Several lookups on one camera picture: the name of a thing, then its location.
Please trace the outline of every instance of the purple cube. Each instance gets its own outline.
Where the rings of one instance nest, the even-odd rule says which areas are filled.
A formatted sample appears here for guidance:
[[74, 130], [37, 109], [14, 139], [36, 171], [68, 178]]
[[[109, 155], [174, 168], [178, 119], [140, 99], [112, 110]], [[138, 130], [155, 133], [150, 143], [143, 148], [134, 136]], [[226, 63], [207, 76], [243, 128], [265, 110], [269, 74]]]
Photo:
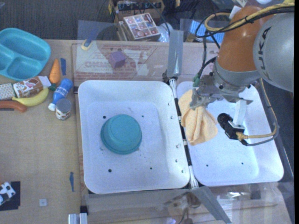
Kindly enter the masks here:
[[124, 65], [126, 61], [125, 55], [121, 51], [112, 52], [109, 57], [109, 62], [113, 68], [118, 68]]

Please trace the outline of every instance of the hot dog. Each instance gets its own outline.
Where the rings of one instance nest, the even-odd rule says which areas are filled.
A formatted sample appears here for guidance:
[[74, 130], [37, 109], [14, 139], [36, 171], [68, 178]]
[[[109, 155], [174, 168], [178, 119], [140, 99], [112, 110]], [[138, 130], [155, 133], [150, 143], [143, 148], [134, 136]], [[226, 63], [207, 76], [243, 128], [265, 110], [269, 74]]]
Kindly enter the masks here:
[[25, 105], [12, 100], [0, 101], [0, 109], [4, 109], [4, 108], [15, 109], [20, 112], [25, 112], [27, 110], [27, 107]]

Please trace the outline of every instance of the yellow banana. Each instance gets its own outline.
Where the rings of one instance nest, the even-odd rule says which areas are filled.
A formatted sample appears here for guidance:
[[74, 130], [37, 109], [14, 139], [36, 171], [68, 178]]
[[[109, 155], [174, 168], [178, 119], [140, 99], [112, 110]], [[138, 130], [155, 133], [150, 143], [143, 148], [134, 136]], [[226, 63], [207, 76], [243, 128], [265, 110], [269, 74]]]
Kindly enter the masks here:
[[13, 97], [13, 100], [18, 101], [19, 103], [21, 103], [27, 107], [31, 107], [31, 106], [39, 105], [42, 102], [44, 102], [45, 99], [47, 98], [48, 94], [49, 94], [49, 89], [44, 88], [43, 90], [41, 90], [38, 94], [36, 94], [33, 97], [27, 97], [27, 98]]

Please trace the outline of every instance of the blue bowl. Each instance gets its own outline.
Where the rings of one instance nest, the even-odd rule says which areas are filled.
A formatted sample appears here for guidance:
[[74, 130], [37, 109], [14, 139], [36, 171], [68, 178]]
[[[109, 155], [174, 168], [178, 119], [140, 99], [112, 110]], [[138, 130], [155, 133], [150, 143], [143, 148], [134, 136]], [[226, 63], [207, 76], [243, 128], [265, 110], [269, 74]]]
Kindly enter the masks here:
[[101, 139], [110, 151], [116, 154], [130, 154], [141, 144], [141, 128], [133, 117], [119, 114], [104, 123]]
[[43, 39], [17, 28], [0, 31], [0, 75], [16, 81], [37, 76], [51, 55]]

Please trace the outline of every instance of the towel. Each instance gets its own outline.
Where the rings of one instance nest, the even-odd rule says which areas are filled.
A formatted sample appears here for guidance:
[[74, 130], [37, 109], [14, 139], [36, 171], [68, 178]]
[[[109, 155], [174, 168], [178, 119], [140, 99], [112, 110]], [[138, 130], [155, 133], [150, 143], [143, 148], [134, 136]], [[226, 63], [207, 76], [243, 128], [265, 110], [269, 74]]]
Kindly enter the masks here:
[[192, 90], [187, 91], [178, 100], [178, 106], [182, 113], [181, 125], [186, 129], [186, 137], [191, 145], [211, 140], [218, 133], [217, 121], [204, 106], [198, 106], [195, 110], [189, 104], [192, 100]]

